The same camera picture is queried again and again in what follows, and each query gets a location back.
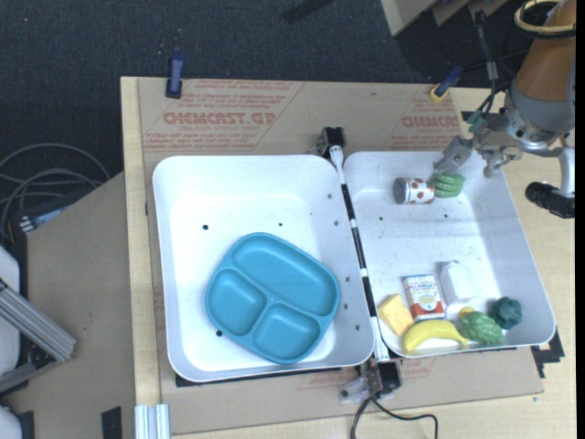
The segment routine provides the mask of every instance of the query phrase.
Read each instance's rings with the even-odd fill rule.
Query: yellow cheese
[[[401,337],[402,334],[414,324],[412,314],[409,309],[404,306],[400,294],[389,296],[378,306],[378,317],[386,322],[392,331],[399,337]]]

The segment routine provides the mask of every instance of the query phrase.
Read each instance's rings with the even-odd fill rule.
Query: dark floor
[[[75,145],[121,171],[119,79],[166,76],[174,46],[186,52],[186,78],[425,83],[482,60],[467,9],[442,27],[426,12],[392,37],[379,0],[334,0],[294,21],[291,10],[307,1],[0,0],[0,173],[93,171],[59,150],[2,165],[40,142]],[[528,47],[512,24],[524,1],[488,18],[496,57]],[[461,85],[487,86],[485,71],[467,72]],[[0,199],[14,188],[0,177]]]

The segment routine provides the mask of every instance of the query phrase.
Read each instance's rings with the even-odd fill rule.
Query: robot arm
[[[525,22],[528,8],[551,3],[555,6],[544,26]],[[486,161],[486,177],[524,153],[556,157],[562,173],[560,188],[533,183],[526,197],[563,218],[574,218],[575,151],[553,144],[575,128],[577,0],[532,0],[518,9],[515,21],[535,42],[505,93],[504,107],[499,114],[485,115],[481,106],[468,120],[473,138],[453,138],[434,169],[453,171],[473,150]]]

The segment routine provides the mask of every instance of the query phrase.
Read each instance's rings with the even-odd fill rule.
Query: soda can
[[[435,198],[435,186],[426,178],[399,177],[392,188],[396,203],[420,205],[432,203]]]

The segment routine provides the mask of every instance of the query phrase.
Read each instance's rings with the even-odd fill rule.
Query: toy banana
[[[406,351],[412,351],[423,341],[431,338],[446,338],[467,344],[467,338],[463,337],[457,327],[449,320],[423,320],[409,328],[404,335],[402,346]]]

